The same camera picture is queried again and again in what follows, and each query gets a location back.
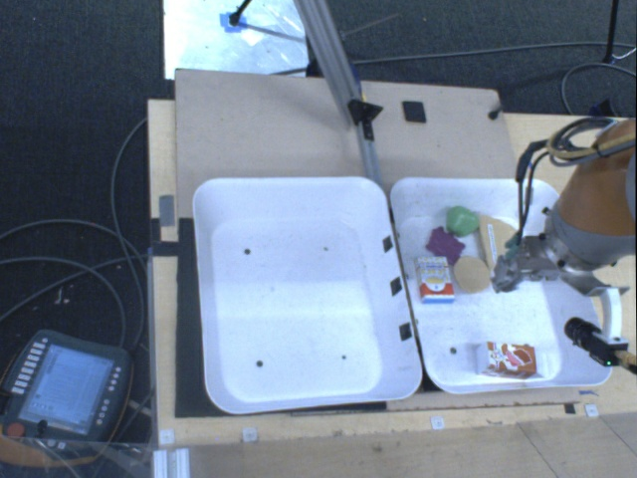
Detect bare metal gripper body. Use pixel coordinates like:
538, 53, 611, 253
516, 235, 594, 283

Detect round tan biscuit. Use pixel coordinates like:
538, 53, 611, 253
452, 255, 492, 295

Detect tan bread slice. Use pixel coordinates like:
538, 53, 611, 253
477, 213, 522, 274

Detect white plastic tray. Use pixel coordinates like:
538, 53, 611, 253
191, 175, 424, 415
389, 176, 614, 395

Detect purple grapes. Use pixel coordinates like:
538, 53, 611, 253
425, 225, 467, 267

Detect white red blue carton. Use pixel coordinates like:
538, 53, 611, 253
414, 255, 457, 305

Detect green broccoli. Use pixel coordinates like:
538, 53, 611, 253
445, 205, 481, 239

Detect orange and white carton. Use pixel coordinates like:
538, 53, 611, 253
479, 341, 542, 379

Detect brown cardboard board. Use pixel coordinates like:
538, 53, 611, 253
173, 68, 582, 413

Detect black cylinder on white bracket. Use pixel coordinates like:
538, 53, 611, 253
563, 286, 630, 368

